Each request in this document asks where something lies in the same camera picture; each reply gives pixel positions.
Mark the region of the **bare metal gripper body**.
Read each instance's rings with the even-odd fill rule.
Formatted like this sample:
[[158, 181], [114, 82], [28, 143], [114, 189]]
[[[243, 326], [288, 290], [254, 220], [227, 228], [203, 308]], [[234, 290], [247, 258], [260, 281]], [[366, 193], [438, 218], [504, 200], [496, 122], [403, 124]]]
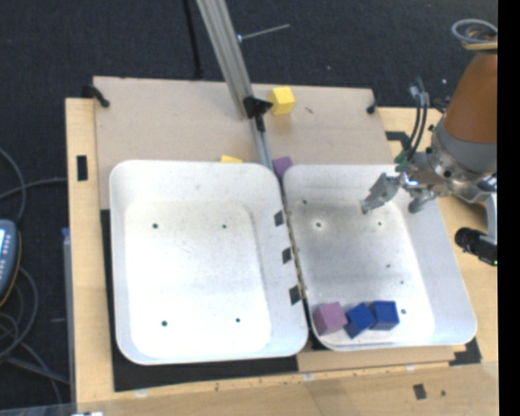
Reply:
[[441, 145], [431, 145], [423, 152], [400, 154], [400, 186], [408, 193], [426, 188], [435, 199], [449, 195], [467, 203], [483, 203], [497, 194], [495, 173], [475, 173], [462, 167]]

